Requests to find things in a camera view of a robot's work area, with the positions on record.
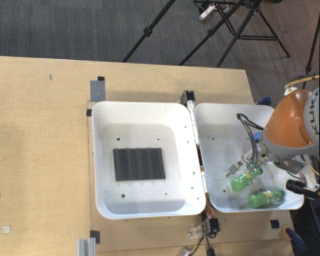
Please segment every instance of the green bottle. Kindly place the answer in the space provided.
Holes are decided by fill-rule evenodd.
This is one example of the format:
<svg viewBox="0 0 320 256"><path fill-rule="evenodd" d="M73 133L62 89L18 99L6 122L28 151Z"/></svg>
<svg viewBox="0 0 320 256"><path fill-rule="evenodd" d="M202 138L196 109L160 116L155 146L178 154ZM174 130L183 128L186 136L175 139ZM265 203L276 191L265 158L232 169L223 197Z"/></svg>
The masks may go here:
<svg viewBox="0 0 320 256"><path fill-rule="evenodd" d="M231 181L231 187L235 191L241 191L245 187L249 186L254 181L254 179L258 175L262 174L263 172L264 171L262 170L261 167L257 169L247 170L243 174L241 174L238 178L234 178Z"/></svg>
<svg viewBox="0 0 320 256"><path fill-rule="evenodd" d="M281 189L271 192L269 190L263 191L259 194L249 196L249 205L251 208L260 208L272 204L276 199L283 198L285 192Z"/></svg>

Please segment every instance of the metal stand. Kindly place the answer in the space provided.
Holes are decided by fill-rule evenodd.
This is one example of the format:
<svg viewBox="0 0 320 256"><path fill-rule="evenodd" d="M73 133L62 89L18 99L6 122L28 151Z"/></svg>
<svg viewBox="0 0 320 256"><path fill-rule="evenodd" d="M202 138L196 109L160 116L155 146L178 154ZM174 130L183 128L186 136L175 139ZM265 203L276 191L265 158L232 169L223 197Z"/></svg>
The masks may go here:
<svg viewBox="0 0 320 256"><path fill-rule="evenodd" d="M151 23L150 26L147 26L143 30L143 36L138 40L138 42L135 44L135 46L131 49L131 51L127 54L127 56L123 59L122 62L127 62L132 54L136 51L136 49L139 47L139 45L145 40L146 37L150 37L152 34L152 30L155 28L155 26L158 24L158 22L161 20L161 18L166 14L166 12L170 9L170 7L175 3L176 0L169 0L169 2L163 7L161 12L158 14L158 16L154 19L154 21Z"/></svg>
<svg viewBox="0 0 320 256"><path fill-rule="evenodd" d="M267 21L266 17L262 14L262 11L260 9L260 3L262 2L262 0L255 0L253 3L245 3L245 0L240 0L239 2L196 0L194 2L195 3L213 3L215 5L218 13L222 17L222 20L220 20L220 22L214 28L212 28L208 31L207 36L192 50L192 52L186 58L184 58L183 61L181 61L181 63L179 64L180 66L182 66L210 37L212 37L215 34L215 32L224 23L226 24L228 30L233 35L233 38L232 38L230 44L228 45L228 47L226 48L226 50L224 51L224 53L222 54L222 57L220 58L219 62L217 63L217 65L216 65L217 68L220 67L220 65L225 60L226 56L228 55L229 51L231 50L231 48L233 47L233 45L235 44L235 42L237 40L277 41L279 43L280 47L283 49L286 56L288 58L290 58L290 54L288 53L287 49L280 41L279 37L277 36L277 34L275 33L275 31L273 30L273 28L271 27L271 25ZM225 13L223 11L223 9L221 8L221 5L229 5L229 6L233 6L233 8L228 13ZM245 7L249 8L250 11L247 14L246 18L244 19L241 26L239 27L238 31L236 31L234 29L234 27L232 26L231 22L229 21L229 18L240 6L245 6ZM262 20L264 21L264 23L266 24L266 26L268 27L270 32L273 34L273 36L241 35L242 32L244 31L244 29L246 28L247 24L249 23L250 19L252 18L252 16L255 13L258 13L260 15L260 17L262 18Z"/></svg>
<svg viewBox="0 0 320 256"><path fill-rule="evenodd" d="M305 74L306 74L306 75L308 75L309 72L310 72L311 69L312 69L311 62L312 62L312 59L313 59L313 57L314 57L315 48L316 48L316 44L317 44L317 39L318 39L318 35L319 35L319 30L320 30L320 14L319 14L319 19L318 19L318 25L316 26L316 30L315 30L315 33L314 33L314 38L313 38L313 42L312 42L311 52L310 52L310 55L309 55L309 61L308 61L308 63L306 64L306 67L305 67ZM303 83L302 89L305 89L305 88L306 88L306 83L307 83L307 82L304 82L304 83Z"/></svg>

